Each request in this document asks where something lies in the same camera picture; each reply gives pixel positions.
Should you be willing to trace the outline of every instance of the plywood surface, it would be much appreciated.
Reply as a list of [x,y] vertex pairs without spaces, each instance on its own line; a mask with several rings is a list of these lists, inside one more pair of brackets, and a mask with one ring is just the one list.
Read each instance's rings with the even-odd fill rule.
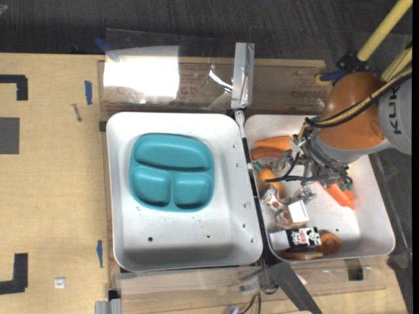
[[[16,101],[16,85],[0,84],[0,116],[20,118],[20,154],[0,154],[0,281],[11,279],[15,253],[29,258],[28,288],[0,295],[0,313],[94,313],[94,302],[107,297],[100,57],[0,54],[0,74],[29,82],[28,101]],[[65,288],[54,288],[57,277]]]

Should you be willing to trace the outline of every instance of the dark background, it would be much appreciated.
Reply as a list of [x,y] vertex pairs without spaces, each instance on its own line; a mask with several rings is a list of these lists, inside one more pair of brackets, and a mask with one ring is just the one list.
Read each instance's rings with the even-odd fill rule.
[[[66,54],[76,44],[88,54],[101,54],[95,40],[104,38],[107,28],[114,28],[233,41],[248,41],[255,33],[269,33],[270,37],[259,47],[259,55],[263,50],[267,52],[265,56],[277,55],[275,50],[269,51],[274,38],[282,44],[282,50],[297,48],[286,52],[295,58],[304,58],[305,54],[311,58],[316,51],[313,34],[322,33],[323,52],[325,46],[326,50],[334,48],[334,59],[347,48],[359,49],[354,44],[359,32],[373,32],[396,1],[0,0],[0,5],[9,6],[0,16],[0,52]],[[392,33],[412,35],[412,24],[411,9]],[[336,36],[324,35],[335,32],[344,32],[345,40],[340,42]],[[384,168],[381,174],[390,194],[383,196],[397,238],[390,264],[412,311],[412,158],[386,150],[378,153],[375,160]]]

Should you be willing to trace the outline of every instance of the gray square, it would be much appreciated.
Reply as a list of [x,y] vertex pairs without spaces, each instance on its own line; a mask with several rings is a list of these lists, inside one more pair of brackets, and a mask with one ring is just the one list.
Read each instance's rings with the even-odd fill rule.
[[0,154],[19,154],[19,118],[0,118]]

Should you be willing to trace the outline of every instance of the teal plate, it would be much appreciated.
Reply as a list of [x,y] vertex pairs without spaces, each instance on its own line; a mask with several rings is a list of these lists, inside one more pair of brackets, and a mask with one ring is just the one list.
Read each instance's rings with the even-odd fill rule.
[[211,201],[214,182],[212,153],[196,139],[149,133],[132,149],[131,193],[144,207],[198,211]]

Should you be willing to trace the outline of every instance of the yellow pole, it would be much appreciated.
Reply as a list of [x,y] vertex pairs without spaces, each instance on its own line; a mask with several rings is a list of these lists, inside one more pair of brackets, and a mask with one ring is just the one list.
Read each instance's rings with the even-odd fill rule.
[[374,31],[368,41],[364,44],[362,49],[358,52],[358,59],[360,61],[367,61],[381,42],[386,38],[389,32],[400,21],[403,15],[412,6],[413,0],[398,0],[394,7],[387,14],[385,19],[381,22],[378,28]]
[[383,72],[381,77],[385,81],[389,81],[412,61],[412,57],[413,47],[411,46],[398,55],[393,63],[391,63],[390,66]]

